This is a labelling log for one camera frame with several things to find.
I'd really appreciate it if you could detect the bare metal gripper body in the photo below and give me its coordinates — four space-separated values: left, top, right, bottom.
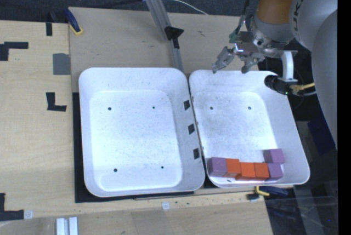
232 31 288 62

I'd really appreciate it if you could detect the white plastic tray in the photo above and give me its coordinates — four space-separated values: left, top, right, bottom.
78 67 206 198
188 69 311 189

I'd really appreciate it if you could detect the purple cube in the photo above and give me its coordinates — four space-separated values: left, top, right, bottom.
206 157 228 178
263 148 286 165
267 162 284 181

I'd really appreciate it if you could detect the orange cube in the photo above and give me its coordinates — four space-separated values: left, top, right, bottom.
240 162 257 178
225 158 242 175
253 162 270 180

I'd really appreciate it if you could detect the pale wood board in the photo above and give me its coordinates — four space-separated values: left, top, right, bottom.
67 6 296 218

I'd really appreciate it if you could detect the black cylinder on white bracket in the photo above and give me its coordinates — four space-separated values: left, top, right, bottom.
264 50 299 96

